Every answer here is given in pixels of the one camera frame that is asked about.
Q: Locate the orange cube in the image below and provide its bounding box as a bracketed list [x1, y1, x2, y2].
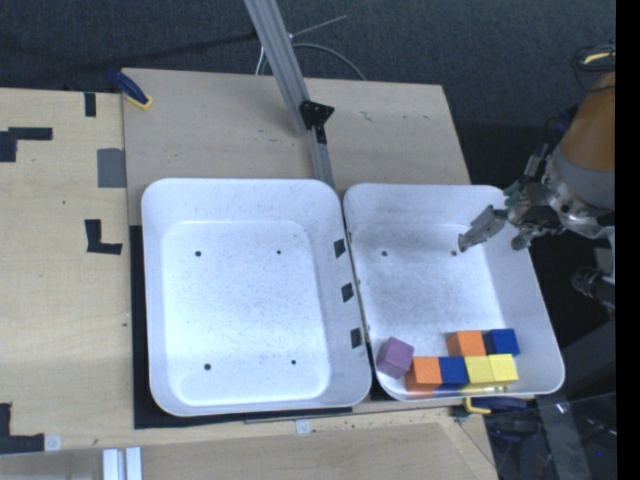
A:
[445, 330, 487, 358]
[404, 356, 443, 394]

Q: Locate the purple cube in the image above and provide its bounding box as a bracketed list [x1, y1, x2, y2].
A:
[375, 336, 415, 380]

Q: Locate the pale wood board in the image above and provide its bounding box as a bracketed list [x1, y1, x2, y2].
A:
[121, 67, 539, 425]

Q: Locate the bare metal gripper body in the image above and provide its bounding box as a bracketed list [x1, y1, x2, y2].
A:
[504, 180, 616, 242]

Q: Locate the blue cube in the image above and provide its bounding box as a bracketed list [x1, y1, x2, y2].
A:
[438, 355, 470, 387]
[483, 328, 521, 357]

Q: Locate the white plastic tray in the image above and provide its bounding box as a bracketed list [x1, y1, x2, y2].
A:
[342, 182, 567, 403]
[140, 177, 374, 418]

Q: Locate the yellow cube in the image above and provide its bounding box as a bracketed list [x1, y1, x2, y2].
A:
[488, 353, 520, 383]
[464, 355, 496, 385]

